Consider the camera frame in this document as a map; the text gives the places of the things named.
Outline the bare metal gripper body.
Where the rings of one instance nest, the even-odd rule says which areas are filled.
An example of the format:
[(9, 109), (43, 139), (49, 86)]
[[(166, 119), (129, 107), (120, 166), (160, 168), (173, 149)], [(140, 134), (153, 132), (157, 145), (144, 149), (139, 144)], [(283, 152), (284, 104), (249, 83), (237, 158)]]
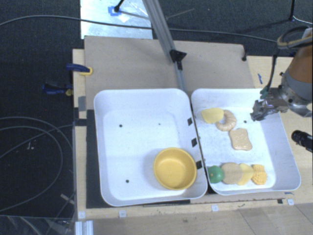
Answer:
[(307, 108), (311, 101), (298, 96), (287, 87), (263, 88), (260, 91), (260, 99), (256, 100), (254, 107), (268, 109), (268, 115), (285, 113), (288, 110), (304, 118), (312, 117), (312, 111)]

